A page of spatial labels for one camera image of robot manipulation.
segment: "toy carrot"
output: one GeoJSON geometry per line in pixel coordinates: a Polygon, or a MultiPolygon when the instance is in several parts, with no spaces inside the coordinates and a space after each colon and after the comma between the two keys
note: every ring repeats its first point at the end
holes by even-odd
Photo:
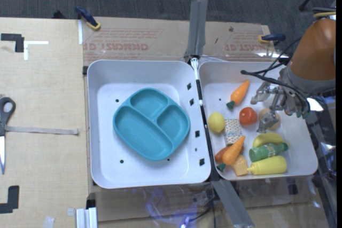
{"type": "MultiPolygon", "coordinates": [[[[216,162],[222,162],[222,156],[223,154],[228,150],[228,149],[231,149],[231,146],[232,145],[228,145],[226,147],[224,147],[223,149],[221,149],[220,151],[218,151],[215,155],[215,161],[216,162]]],[[[240,154],[243,152],[244,150],[244,147],[241,147],[241,150],[240,150],[240,154]]]]}
{"type": "Polygon", "coordinates": [[[233,93],[230,95],[230,102],[226,104],[229,109],[234,107],[234,104],[238,104],[242,101],[247,93],[247,89],[250,86],[250,80],[246,80],[242,85],[240,85],[233,93]]]}
{"type": "Polygon", "coordinates": [[[240,150],[244,145],[245,136],[242,135],[235,143],[231,145],[231,148],[229,148],[222,156],[222,164],[217,166],[217,169],[219,169],[221,172],[223,172],[224,168],[226,166],[229,166],[235,162],[237,157],[240,155],[240,150]]]}

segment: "blue clamp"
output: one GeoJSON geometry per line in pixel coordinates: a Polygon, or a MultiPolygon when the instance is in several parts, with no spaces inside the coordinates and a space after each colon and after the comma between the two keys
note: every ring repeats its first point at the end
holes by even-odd
{"type": "Polygon", "coordinates": [[[101,24],[92,17],[92,15],[84,8],[80,6],[76,6],[75,12],[78,13],[80,16],[84,17],[87,21],[87,25],[92,28],[93,30],[98,30],[101,24]]]}
{"type": "Polygon", "coordinates": [[[274,46],[277,45],[280,41],[284,41],[286,39],[285,34],[269,34],[269,35],[259,35],[258,41],[262,44],[267,44],[269,41],[275,41],[274,46]]]}

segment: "white tray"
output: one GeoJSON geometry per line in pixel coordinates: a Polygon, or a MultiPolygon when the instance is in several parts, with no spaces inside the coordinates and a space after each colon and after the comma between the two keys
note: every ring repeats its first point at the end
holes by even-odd
{"type": "Polygon", "coordinates": [[[205,181],[211,172],[193,69],[181,61],[99,60],[88,68],[90,163],[94,182],[126,188],[205,181]],[[180,105],[190,132],[175,152],[150,161],[116,135],[113,115],[130,95],[155,88],[180,105]]]}
{"type": "MultiPolygon", "coordinates": [[[[242,108],[250,106],[257,113],[265,107],[269,107],[273,100],[271,95],[267,101],[251,105],[250,101],[255,96],[256,90],[260,87],[262,81],[256,77],[242,75],[242,69],[248,72],[256,72],[268,68],[268,62],[215,62],[208,61],[200,65],[199,77],[203,93],[203,104],[205,115],[208,118],[214,111],[221,113],[225,119],[238,119],[242,108]],[[228,109],[226,103],[230,101],[231,93],[242,84],[246,79],[250,80],[250,86],[244,100],[228,109]]],[[[269,71],[266,76],[277,79],[282,67],[269,71]]],[[[295,114],[287,116],[284,111],[278,112],[281,117],[281,126],[274,132],[278,132],[284,140],[289,143],[289,150],[282,152],[281,155],[286,158],[287,171],[276,175],[245,175],[236,176],[232,167],[228,166],[224,172],[218,173],[228,180],[247,180],[287,176],[303,176],[313,174],[318,167],[318,160],[313,148],[313,144],[307,129],[305,120],[297,118],[295,114]]],[[[246,136],[244,143],[243,156],[248,161],[248,167],[251,165],[248,152],[252,147],[254,138],[259,134],[257,129],[259,121],[251,126],[242,127],[242,133],[246,136]]],[[[223,132],[215,134],[210,131],[214,155],[225,147],[223,132]]]]}

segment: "toy lemon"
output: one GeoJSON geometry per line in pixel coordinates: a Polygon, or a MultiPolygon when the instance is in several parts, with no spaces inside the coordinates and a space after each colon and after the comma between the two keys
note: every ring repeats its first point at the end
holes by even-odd
{"type": "Polygon", "coordinates": [[[208,119],[209,129],[220,133],[224,129],[224,117],[218,112],[213,112],[208,119]]]}

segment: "toy tomato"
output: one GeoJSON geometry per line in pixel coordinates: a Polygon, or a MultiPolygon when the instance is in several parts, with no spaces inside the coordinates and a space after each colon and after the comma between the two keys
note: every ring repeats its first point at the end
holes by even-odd
{"type": "Polygon", "coordinates": [[[258,115],[251,107],[245,107],[240,111],[239,120],[242,125],[254,124],[258,121],[258,115]]]}

